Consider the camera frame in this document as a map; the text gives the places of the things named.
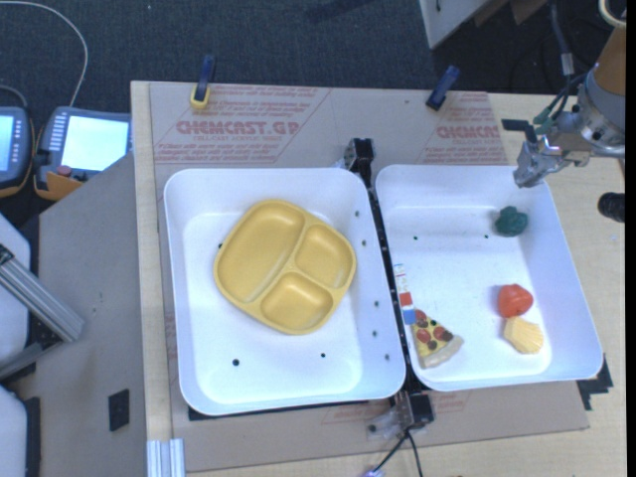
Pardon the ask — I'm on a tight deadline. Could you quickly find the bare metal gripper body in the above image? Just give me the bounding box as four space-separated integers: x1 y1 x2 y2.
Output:
542 114 626 169

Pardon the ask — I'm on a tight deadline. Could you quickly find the yellow divided plate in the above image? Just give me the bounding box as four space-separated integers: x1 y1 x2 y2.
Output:
212 198 359 337

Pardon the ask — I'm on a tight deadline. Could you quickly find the white carton red blue print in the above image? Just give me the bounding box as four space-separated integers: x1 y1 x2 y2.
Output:
393 262 418 327

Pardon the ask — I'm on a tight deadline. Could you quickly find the green broccoli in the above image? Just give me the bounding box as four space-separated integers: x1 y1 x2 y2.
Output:
493 205 530 239

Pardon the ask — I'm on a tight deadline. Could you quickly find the black block with thin wires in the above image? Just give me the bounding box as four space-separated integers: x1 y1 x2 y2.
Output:
396 392 436 430
346 136 376 174

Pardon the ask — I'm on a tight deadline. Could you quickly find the red tomato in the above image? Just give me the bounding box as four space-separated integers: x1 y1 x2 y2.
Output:
497 283 536 318

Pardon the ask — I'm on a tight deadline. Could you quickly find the thin black and white rod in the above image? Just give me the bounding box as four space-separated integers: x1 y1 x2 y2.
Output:
362 166 414 398

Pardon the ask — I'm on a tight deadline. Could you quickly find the white plastic tray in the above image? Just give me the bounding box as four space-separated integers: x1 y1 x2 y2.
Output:
162 166 408 417
374 163 605 394

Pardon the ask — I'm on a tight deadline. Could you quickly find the yellow shell-shaped toy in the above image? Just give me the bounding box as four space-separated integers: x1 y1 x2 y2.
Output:
502 316 546 356

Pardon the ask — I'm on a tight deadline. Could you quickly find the pizza slice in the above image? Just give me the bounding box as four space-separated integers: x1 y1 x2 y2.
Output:
409 308 466 371

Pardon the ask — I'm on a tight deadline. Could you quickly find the brown cardboard board red print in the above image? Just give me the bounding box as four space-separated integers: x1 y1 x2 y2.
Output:
147 81 593 474

